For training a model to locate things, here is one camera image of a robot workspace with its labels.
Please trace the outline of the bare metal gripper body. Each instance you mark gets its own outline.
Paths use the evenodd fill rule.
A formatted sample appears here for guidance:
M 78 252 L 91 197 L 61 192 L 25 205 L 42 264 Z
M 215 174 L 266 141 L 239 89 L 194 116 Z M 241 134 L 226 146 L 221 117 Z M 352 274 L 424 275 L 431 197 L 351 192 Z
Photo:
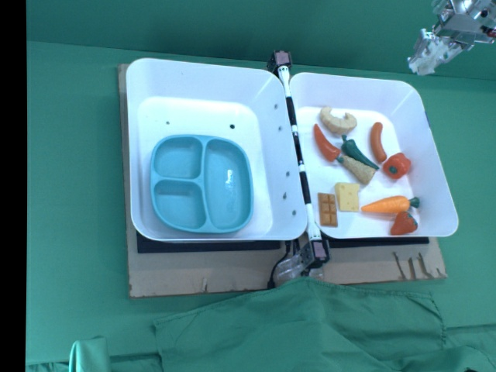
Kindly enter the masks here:
M 465 48 L 495 41 L 495 0 L 433 0 L 433 36 Z

